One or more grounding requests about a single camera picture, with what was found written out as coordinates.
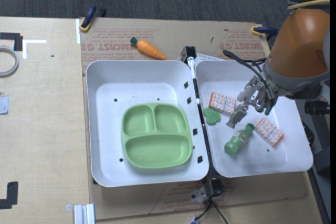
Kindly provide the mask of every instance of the green bottle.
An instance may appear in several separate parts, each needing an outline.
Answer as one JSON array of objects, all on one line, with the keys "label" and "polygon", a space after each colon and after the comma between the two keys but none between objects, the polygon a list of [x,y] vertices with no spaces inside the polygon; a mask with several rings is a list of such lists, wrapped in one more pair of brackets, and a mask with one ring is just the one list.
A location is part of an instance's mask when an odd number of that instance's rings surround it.
[{"label": "green bottle", "polygon": [[225,144],[224,150],[229,155],[236,155],[238,151],[246,144],[250,133],[254,130],[254,126],[248,123],[245,129],[235,133],[231,139]]}]

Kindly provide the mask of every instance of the green divided plate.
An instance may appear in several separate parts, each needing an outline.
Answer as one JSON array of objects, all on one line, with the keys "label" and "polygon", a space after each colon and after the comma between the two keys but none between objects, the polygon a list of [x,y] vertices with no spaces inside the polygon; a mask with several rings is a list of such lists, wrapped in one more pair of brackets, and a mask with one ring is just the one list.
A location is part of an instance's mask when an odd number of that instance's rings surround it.
[{"label": "green divided plate", "polygon": [[168,168],[185,163],[192,141],[187,119],[171,104],[148,103],[128,108],[122,117],[127,160],[139,168]]}]

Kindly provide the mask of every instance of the black cable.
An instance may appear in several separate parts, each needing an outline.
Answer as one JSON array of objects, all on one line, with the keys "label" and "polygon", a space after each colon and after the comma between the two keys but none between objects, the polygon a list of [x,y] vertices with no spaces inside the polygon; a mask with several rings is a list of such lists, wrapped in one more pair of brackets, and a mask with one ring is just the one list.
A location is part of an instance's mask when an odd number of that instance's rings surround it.
[{"label": "black cable", "polygon": [[252,63],[252,66],[255,66],[255,67],[257,67],[258,68],[258,70],[259,70],[259,72],[261,73],[262,72],[262,70],[261,70],[261,68],[260,68],[260,63]]},{"label": "black cable", "polygon": [[212,203],[213,203],[213,201],[212,201],[212,199],[210,199],[210,200],[209,200],[209,204],[208,204],[208,206],[206,207],[205,211],[204,211],[202,214],[200,214],[198,217],[195,217],[194,220],[199,220],[205,213],[207,213],[208,210],[210,209]]},{"label": "black cable", "polygon": [[263,63],[266,61],[267,58],[261,58],[261,59],[258,59],[258,60],[244,60],[242,59],[244,62],[260,62],[260,63]]},{"label": "black cable", "polygon": [[225,217],[223,216],[222,212],[219,210],[219,208],[216,206],[215,202],[213,202],[214,207],[216,208],[217,212],[220,214],[220,216],[224,219],[226,224],[229,224]]},{"label": "black cable", "polygon": [[209,204],[206,207],[205,211],[202,214],[200,214],[198,217],[195,217],[194,220],[199,220],[205,213],[207,213],[209,211],[209,209],[211,208],[211,205],[214,205],[214,207],[216,208],[217,212],[224,219],[225,223],[228,224],[226,218],[224,217],[224,215],[222,214],[222,212],[219,210],[219,208],[217,207],[217,205],[215,204],[215,202],[212,200],[212,198],[209,199]]},{"label": "black cable", "polygon": [[[265,88],[267,91],[270,92],[270,88],[267,84],[267,82],[264,80],[264,78],[261,76],[261,74],[259,74],[252,66],[250,66],[246,60],[243,60],[242,58],[239,58],[238,56],[236,56],[234,53],[228,51],[228,50],[223,50],[224,55],[226,55],[227,57],[230,57],[233,60],[236,60],[238,63],[240,63],[241,65],[249,68],[250,70],[252,70],[261,80],[261,82],[264,84]],[[270,101],[270,107],[272,108],[274,105],[274,101],[273,99],[269,99],[268,95],[266,94],[266,99]]]}]

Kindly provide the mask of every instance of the toy carrot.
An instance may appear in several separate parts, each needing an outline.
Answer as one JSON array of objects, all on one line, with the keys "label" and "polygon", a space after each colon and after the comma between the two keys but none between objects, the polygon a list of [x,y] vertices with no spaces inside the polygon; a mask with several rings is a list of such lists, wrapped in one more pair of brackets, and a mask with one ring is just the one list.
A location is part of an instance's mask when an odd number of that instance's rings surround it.
[{"label": "toy carrot", "polygon": [[149,56],[152,56],[154,58],[160,59],[160,60],[166,60],[167,57],[163,55],[161,52],[159,52],[158,49],[156,49],[152,44],[147,42],[146,40],[137,40],[135,37],[131,38],[131,43],[136,44],[138,49],[142,51],[144,54],[147,54]]}]

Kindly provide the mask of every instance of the wooden table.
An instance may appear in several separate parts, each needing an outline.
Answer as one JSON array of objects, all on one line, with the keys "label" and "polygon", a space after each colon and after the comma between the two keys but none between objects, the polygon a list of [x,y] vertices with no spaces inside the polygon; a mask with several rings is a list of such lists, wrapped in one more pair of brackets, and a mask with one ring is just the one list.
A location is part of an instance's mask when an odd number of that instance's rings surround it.
[{"label": "wooden table", "polygon": [[[72,223],[73,205],[90,203],[81,44],[76,19],[0,18],[0,32],[20,33],[26,56],[0,78],[0,95],[9,96],[0,115],[0,199],[7,184],[18,182],[18,201],[0,209],[0,223]],[[0,40],[0,46],[11,46]],[[4,68],[0,52],[0,68]],[[229,223],[322,223],[306,172],[306,197],[225,206]],[[203,209],[101,223],[189,223]],[[223,223],[212,208],[202,223]]]}]

